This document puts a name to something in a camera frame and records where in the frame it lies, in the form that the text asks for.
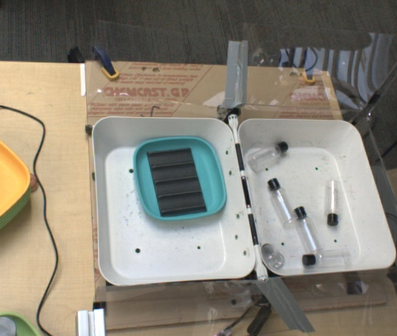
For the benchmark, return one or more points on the teal plate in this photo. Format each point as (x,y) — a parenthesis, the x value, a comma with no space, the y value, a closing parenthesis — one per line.
(212,173)

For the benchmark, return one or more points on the black ribbed insert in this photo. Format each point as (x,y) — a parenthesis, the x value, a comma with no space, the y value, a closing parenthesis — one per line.
(177,182)

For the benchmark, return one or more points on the thin black and white rod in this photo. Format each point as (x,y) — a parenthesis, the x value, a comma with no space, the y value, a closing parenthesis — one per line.
(242,173)

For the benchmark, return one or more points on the wide clear bottle black cap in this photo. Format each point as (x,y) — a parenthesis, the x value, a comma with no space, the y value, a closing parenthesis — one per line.
(264,157)

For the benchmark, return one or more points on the brown cardboard board red print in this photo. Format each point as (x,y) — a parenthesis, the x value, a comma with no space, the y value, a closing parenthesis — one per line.
(198,89)

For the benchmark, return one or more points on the white plastic tray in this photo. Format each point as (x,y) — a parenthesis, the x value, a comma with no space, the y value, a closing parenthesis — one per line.
(170,250)
(345,173)

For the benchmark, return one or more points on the thin clear bottle black cap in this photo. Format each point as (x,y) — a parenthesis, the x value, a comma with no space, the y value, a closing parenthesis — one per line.
(332,201)

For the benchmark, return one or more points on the small brown round object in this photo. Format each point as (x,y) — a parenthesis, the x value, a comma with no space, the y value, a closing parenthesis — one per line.
(34,182)

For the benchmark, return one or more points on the grey can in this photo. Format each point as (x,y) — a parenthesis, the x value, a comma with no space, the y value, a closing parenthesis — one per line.
(2,327)

